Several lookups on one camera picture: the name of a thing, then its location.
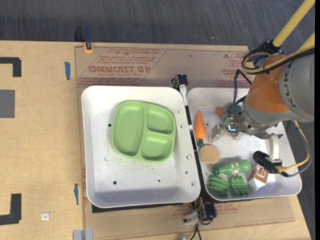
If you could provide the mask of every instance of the yellow pole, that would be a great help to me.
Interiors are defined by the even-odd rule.
[[[304,44],[299,48],[299,50],[315,46],[316,43],[316,32],[313,32],[309,38],[304,42]]]
[[[314,6],[316,0],[304,0],[300,7],[295,11],[280,33],[272,41],[275,47],[280,47],[307,12]]]

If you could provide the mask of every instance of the toy carrot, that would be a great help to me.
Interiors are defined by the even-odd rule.
[[[194,136],[197,140],[203,140],[207,135],[204,118],[201,111],[198,110],[195,117]]]

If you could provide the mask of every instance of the black corner marker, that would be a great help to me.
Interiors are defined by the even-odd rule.
[[[18,224],[21,220],[21,194],[11,194],[10,213],[0,215],[0,226]]]
[[[0,57],[0,64],[12,64],[12,76],[14,78],[21,77],[21,59],[19,57]]]

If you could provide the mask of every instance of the toy vegetable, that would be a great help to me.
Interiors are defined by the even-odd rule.
[[[206,126],[204,118],[202,117],[201,111],[198,110],[195,117],[195,125],[194,125],[194,136],[197,139],[198,146],[203,145],[203,139],[206,137]]]

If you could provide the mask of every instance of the tan round object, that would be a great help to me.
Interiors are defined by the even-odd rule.
[[[206,144],[200,148],[200,158],[208,164],[215,164],[220,158],[220,151],[214,145]]]

